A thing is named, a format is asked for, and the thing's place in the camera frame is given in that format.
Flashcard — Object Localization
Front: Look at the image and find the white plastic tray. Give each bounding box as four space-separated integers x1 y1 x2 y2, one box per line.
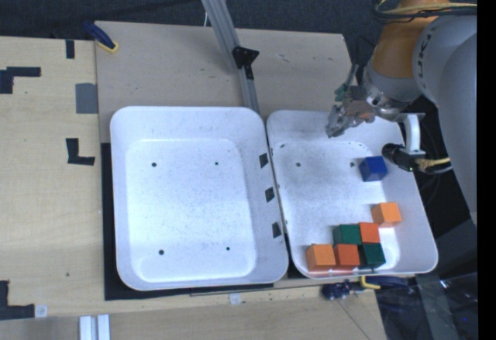
109 105 290 292
266 109 439 280

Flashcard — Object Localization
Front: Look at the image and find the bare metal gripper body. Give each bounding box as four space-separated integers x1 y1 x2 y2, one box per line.
341 85 406 127

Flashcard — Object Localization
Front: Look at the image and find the pale wood board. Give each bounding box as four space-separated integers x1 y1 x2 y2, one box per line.
94 20 388 303

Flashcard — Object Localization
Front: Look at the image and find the green cube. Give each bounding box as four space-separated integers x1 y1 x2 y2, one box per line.
360 242 388 270
332 223 363 247

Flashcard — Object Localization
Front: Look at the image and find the orange cube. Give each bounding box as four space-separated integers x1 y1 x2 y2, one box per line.
332 242 362 268
358 222 381 245
305 243 337 273
370 201 403 228

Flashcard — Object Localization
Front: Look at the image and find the black cylinder on white bracket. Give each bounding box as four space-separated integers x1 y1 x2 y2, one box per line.
381 112 427 173

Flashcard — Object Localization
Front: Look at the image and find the blue cube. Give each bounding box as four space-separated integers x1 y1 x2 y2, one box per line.
357 155 389 183

